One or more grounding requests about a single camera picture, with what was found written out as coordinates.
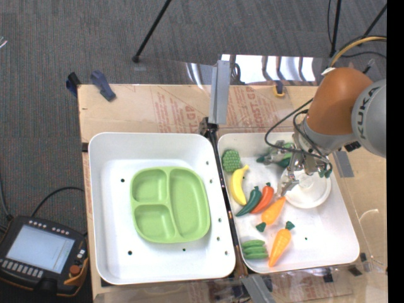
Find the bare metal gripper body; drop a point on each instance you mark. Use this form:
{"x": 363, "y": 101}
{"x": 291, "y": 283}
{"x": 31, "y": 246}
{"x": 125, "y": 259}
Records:
{"x": 303, "y": 164}

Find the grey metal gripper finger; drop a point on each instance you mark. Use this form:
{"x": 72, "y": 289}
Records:
{"x": 288, "y": 186}

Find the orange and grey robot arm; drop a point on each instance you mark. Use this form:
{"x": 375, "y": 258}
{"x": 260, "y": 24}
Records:
{"x": 341, "y": 106}

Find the dark green toy vegetable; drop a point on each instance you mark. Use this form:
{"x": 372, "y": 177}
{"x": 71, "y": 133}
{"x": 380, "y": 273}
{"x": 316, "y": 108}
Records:
{"x": 284, "y": 162}

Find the white bowl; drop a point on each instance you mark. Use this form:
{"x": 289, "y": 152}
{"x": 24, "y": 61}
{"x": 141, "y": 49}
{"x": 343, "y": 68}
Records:
{"x": 311, "y": 194}

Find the orange chili pepper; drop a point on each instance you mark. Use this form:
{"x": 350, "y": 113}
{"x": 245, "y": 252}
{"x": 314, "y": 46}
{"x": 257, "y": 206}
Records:
{"x": 264, "y": 199}

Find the orange carrot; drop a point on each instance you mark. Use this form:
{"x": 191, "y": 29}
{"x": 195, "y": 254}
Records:
{"x": 273, "y": 211}
{"x": 279, "y": 243}

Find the green chili pepper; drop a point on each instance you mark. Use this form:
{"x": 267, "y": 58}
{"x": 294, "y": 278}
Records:
{"x": 252, "y": 200}

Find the yellow banana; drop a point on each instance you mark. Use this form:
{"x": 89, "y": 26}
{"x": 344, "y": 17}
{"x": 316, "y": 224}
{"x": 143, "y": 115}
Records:
{"x": 237, "y": 185}

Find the white plastic tray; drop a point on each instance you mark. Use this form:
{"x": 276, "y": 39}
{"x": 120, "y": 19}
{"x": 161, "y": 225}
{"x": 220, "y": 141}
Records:
{"x": 110, "y": 200}
{"x": 315, "y": 232}

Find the green grapes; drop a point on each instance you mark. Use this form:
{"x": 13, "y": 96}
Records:
{"x": 231, "y": 160}

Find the thin black rod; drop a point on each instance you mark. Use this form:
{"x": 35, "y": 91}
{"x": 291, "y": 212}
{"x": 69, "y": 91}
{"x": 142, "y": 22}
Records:
{"x": 228, "y": 207}

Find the green pea pods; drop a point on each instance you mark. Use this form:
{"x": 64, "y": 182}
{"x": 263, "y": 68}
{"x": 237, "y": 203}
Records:
{"x": 255, "y": 249}

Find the green divided plate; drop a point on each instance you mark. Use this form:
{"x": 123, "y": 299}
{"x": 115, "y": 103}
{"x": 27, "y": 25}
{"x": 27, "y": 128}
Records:
{"x": 186, "y": 200}

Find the brown cardboard board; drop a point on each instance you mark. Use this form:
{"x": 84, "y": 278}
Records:
{"x": 126, "y": 112}

